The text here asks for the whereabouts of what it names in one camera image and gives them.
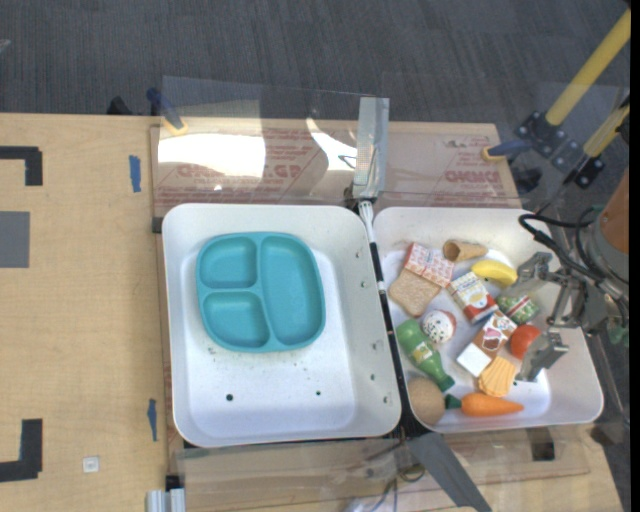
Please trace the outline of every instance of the wooden table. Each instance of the wooden table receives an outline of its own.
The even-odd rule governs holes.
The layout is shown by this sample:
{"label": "wooden table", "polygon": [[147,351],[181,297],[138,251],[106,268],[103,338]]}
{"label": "wooden table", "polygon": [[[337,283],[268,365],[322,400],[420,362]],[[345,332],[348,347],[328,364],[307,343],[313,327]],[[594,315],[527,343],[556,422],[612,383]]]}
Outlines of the wooden table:
{"label": "wooden table", "polygon": [[[22,420],[43,425],[42,471],[1,482],[2,510],[142,511],[146,492],[164,488],[163,283],[149,142],[157,124],[141,116],[0,114],[0,145],[37,146],[44,177],[42,186],[25,186],[24,162],[0,160],[0,212],[30,219],[28,268],[0,268],[0,462],[20,458]],[[140,159],[138,192],[132,156]],[[481,491],[495,510],[548,510],[550,496],[554,510],[620,510],[600,446],[580,435],[587,473]],[[98,471],[83,469],[91,457]],[[437,499],[433,489],[420,492],[430,493],[429,505],[406,501],[401,510],[452,505],[442,492]]]}

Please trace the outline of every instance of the gray square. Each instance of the gray square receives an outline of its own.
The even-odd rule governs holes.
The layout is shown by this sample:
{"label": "gray square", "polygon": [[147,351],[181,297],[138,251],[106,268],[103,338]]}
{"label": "gray square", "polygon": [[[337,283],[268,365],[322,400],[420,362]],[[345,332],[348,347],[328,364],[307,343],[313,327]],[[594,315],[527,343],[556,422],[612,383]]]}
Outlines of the gray square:
{"label": "gray square", "polygon": [[29,268],[29,212],[0,212],[0,268]]}

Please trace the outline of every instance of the yellow pole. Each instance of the yellow pole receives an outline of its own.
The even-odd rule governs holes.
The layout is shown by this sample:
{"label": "yellow pole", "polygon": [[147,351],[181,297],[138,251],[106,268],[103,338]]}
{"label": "yellow pole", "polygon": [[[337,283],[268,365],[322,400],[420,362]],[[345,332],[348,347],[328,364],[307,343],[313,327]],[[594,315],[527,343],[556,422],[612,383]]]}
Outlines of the yellow pole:
{"label": "yellow pole", "polygon": [[569,112],[573,110],[589,87],[593,85],[630,38],[631,9],[627,9],[547,111],[545,119],[550,125],[560,126],[562,124]]}
{"label": "yellow pole", "polygon": [[627,114],[631,110],[631,105],[616,109],[613,111],[604,123],[598,128],[595,133],[589,137],[589,140],[584,143],[582,149],[585,155],[588,157],[597,157],[604,149],[611,144],[611,141],[617,135],[617,129],[627,117]]}

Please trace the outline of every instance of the bottle label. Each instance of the bottle label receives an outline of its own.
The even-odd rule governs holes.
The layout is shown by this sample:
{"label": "bottle label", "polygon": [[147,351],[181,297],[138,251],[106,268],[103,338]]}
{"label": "bottle label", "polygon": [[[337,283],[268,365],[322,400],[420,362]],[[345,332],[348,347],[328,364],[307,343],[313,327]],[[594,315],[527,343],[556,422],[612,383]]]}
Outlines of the bottle label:
{"label": "bottle label", "polygon": [[426,361],[433,355],[433,352],[429,348],[429,346],[423,341],[411,352],[411,358],[415,361],[417,365]]}

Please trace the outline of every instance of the white tray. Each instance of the white tray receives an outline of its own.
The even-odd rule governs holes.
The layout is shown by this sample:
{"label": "white tray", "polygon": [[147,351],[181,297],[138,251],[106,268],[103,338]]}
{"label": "white tray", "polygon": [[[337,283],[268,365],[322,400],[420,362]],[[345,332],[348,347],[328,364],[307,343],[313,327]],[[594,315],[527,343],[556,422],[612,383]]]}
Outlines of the white tray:
{"label": "white tray", "polygon": [[[210,238],[277,231],[297,236],[318,263],[326,303],[309,346],[263,354],[217,345],[200,318],[196,257]],[[336,206],[184,204],[162,225],[173,414],[200,447],[374,437],[401,406],[364,225]]]}
{"label": "white tray", "polygon": [[[397,278],[411,242],[441,250],[444,242],[450,238],[476,241],[490,249],[486,257],[501,260],[514,268],[537,251],[549,252],[519,225],[518,217],[523,213],[529,212],[488,208],[398,207],[382,210],[374,219],[374,230],[387,289]],[[533,225],[549,233],[544,224],[534,222]],[[454,278],[468,272],[475,261],[456,264]],[[555,256],[550,266],[551,270],[559,267]],[[499,294],[497,287],[490,283],[485,285],[494,297]],[[558,286],[546,284],[532,295],[541,313],[531,323],[541,329],[546,328],[545,319],[553,309],[558,291]],[[389,302],[393,324],[397,326],[408,315],[392,300]],[[456,381],[455,387],[447,390],[447,393],[460,398],[475,389],[475,379],[455,359],[483,322],[472,326],[446,290],[436,296],[427,311],[432,309],[445,309],[457,319],[454,338],[439,350],[445,370]],[[550,370],[542,370],[536,382],[518,382],[506,397],[522,403],[524,411],[513,415],[471,418],[459,410],[450,410],[437,424],[425,426],[441,433],[458,433],[593,421],[601,414],[604,402],[586,340],[581,329],[562,329],[562,338],[569,345],[569,352]],[[513,358],[507,348],[503,348],[500,355],[514,362],[517,368],[520,367],[520,361]],[[421,375],[405,354],[401,354],[401,361],[407,382],[412,376]]]}

